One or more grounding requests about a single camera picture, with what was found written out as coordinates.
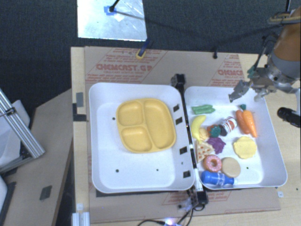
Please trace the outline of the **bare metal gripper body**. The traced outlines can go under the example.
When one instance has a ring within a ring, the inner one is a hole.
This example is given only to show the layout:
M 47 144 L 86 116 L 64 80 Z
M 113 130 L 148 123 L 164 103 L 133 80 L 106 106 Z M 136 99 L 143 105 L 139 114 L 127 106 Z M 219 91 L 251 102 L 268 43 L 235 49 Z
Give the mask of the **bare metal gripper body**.
M 249 69 L 249 79 L 254 89 L 293 90 L 296 82 L 296 65 L 265 65 L 252 66 Z

